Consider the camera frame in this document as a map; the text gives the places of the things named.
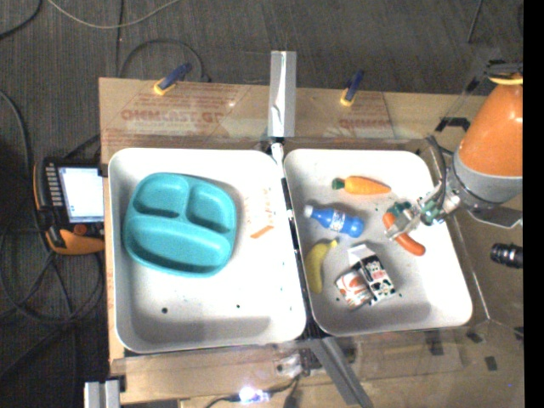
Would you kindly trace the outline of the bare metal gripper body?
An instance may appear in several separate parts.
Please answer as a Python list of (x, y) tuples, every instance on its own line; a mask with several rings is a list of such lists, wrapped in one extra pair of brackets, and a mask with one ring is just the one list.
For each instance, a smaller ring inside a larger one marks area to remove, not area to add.
[(434, 226), (441, 224), (461, 205), (461, 197), (447, 187), (435, 187), (431, 192), (414, 201), (400, 200), (394, 203), (394, 220), (406, 224), (419, 216), (421, 224)]

